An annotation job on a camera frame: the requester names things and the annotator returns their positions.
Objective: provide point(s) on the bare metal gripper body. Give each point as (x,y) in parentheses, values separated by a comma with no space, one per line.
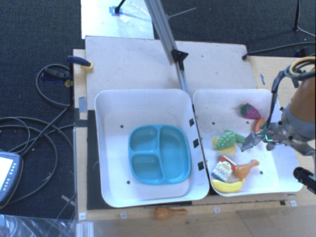
(276,133)

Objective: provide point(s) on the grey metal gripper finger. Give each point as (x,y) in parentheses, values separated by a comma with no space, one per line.
(245,146)
(251,136)

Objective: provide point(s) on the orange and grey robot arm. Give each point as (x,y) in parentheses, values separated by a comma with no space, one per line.
(304,100)

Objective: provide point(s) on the orange sausage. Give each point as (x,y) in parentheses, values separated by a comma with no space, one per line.
(258,125)

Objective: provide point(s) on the yellow round slice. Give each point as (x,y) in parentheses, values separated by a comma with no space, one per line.
(228,150)

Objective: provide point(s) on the green grapes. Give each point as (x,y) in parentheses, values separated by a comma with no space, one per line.
(225,139)

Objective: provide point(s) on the orange chicken drumstick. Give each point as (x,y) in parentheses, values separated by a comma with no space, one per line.
(243,169)
(165,213)

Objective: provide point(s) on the purple grapes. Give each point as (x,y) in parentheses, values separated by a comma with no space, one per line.
(251,112)

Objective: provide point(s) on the red and white carton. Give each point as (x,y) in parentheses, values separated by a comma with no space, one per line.
(223,169)

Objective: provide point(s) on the white plastic tray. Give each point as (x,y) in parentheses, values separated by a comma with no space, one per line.
(271,171)
(116,157)

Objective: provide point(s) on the yellow banana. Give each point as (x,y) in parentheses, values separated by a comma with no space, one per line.
(227,186)

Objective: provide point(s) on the thin black rod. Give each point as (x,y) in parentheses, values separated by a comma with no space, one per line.
(200,142)

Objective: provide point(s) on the blue divided plate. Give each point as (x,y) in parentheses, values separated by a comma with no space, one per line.
(170,157)

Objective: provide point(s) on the pale wood board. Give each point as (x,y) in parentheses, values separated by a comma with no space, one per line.
(81,157)

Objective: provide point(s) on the black cylinder on white bracket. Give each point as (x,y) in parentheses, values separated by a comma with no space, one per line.
(304,175)

